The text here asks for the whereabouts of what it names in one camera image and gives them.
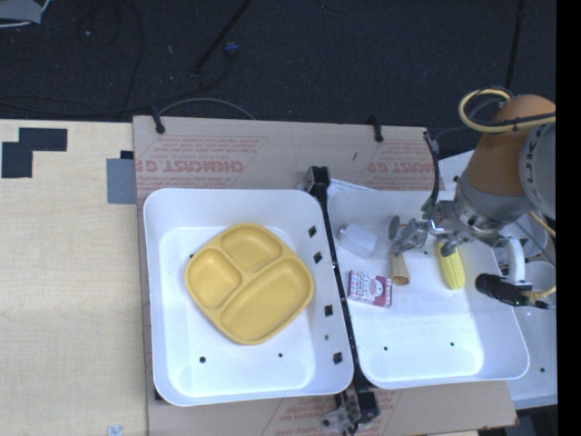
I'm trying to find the pink and white carton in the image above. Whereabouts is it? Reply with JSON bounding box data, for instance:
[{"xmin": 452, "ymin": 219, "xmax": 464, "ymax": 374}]
[{"xmin": 346, "ymin": 269, "xmax": 393, "ymax": 309}]

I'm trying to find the yellow divided plate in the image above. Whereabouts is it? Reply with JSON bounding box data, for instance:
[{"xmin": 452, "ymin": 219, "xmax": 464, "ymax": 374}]
[{"xmin": 183, "ymin": 222, "xmax": 316, "ymax": 346}]

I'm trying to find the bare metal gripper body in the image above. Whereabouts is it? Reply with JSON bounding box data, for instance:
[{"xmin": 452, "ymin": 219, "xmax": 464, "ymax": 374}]
[{"xmin": 428, "ymin": 200, "xmax": 506, "ymax": 248}]

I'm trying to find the brown cardboard board red print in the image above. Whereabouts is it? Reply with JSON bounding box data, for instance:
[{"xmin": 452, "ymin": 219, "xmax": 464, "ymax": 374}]
[{"xmin": 132, "ymin": 114, "xmax": 519, "ymax": 436}]

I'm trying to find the black cylinder on white bracket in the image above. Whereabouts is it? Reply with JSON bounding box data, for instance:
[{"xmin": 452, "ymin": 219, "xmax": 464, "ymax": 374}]
[{"xmin": 475, "ymin": 236, "xmax": 535, "ymax": 308}]

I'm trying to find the white plastic tray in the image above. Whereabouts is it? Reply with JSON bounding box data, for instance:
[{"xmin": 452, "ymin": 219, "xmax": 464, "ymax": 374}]
[
  {"xmin": 143, "ymin": 187, "xmax": 355, "ymax": 408},
  {"xmin": 327, "ymin": 187, "xmax": 531, "ymax": 391}
]

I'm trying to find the yellow corn cob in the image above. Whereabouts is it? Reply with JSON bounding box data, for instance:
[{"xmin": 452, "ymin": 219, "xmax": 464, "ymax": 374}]
[{"xmin": 435, "ymin": 240, "xmax": 467, "ymax": 291}]

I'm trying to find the tan ice cream cone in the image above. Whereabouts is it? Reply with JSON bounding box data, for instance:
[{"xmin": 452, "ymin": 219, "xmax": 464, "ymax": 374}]
[{"xmin": 389, "ymin": 246, "xmax": 411, "ymax": 287}]

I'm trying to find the black block with thin wires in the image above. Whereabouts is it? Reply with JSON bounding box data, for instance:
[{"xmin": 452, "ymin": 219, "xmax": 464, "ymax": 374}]
[{"xmin": 357, "ymin": 389, "xmax": 381, "ymax": 425}]

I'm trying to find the clear plastic bottle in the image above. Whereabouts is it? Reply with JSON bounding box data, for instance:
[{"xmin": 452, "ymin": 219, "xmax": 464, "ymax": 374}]
[{"xmin": 336, "ymin": 223, "xmax": 379, "ymax": 260}]

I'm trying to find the thin black rod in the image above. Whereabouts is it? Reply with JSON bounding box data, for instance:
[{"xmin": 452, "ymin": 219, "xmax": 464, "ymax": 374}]
[{"xmin": 316, "ymin": 187, "xmax": 371, "ymax": 397}]

